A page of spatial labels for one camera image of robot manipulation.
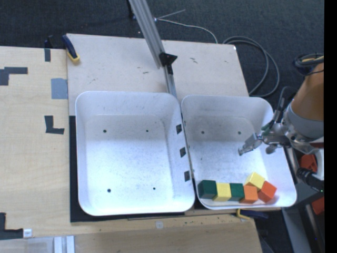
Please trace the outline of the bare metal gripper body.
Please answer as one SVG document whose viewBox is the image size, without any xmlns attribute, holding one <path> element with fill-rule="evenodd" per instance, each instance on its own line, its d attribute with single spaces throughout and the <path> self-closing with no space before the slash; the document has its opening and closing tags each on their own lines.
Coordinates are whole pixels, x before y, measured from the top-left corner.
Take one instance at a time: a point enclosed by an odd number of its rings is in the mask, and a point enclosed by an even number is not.
<svg viewBox="0 0 337 253">
<path fill-rule="evenodd" d="M 263 143 L 277 145 L 277 148 L 293 148 L 303 154 L 315 154 L 318 148 L 312 143 L 313 138 L 309 138 L 295 129 L 293 125 L 283 122 L 270 122 L 262 127 Z"/>
</svg>

